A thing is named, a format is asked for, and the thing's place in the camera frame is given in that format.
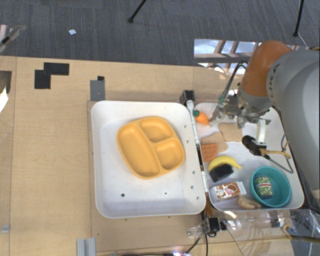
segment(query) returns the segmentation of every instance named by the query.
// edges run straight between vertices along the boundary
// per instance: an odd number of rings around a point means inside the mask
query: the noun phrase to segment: toy carrot
[[[195,120],[199,124],[207,125],[207,126],[209,125],[209,119],[204,113],[200,112],[199,110],[194,110],[192,114],[193,114]]]

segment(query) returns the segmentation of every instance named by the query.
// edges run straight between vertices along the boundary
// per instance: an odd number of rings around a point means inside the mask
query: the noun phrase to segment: wooden table
[[[69,63],[69,75],[52,75],[51,89],[35,89],[35,70],[43,70],[44,62]],[[0,113],[0,226],[10,224],[9,233],[0,233],[0,255],[75,256],[77,239],[90,237],[101,256],[190,247],[194,240],[185,230],[200,221],[198,215],[103,220],[92,214],[90,80],[105,77],[107,100],[176,102],[183,90],[194,90],[201,101],[217,99],[228,77],[201,67],[6,56],[0,70],[12,71],[9,101]],[[101,234],[93,227],[97,218],[105,227]],[[228,231],[219,232],[209,239],[209,255],[279,255],[279,248],[294,255],[283,232],[281,239],[250,243],[242,236],[236,243]],[[205,251],[203,239],[192,254]]]

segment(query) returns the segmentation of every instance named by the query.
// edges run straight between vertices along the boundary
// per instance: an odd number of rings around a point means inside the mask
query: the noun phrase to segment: orange waffle
[[[202,144],[201,145],[202,159],[204,162],[209,162],[214,159],[218,153],[218,144]]]

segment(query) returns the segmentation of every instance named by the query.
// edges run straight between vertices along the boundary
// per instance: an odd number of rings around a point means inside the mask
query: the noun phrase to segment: gray fabric
[[[0,24],[27,26],[3,54],[193,66],[194,39],[303,44],[292,36],[298,0],[147,0],[130,24],[140,1],[0,0]],[[319,45],[319,30],[320,1],[307,0],[307,45]]]

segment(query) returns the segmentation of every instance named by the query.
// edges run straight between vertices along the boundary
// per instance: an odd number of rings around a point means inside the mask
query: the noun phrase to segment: orange divided plate
[[[185,161],[179,137],[166,120],[157,116],[125,124],[118,130],[116,142],[126,165],[141,179],[164,175]]]

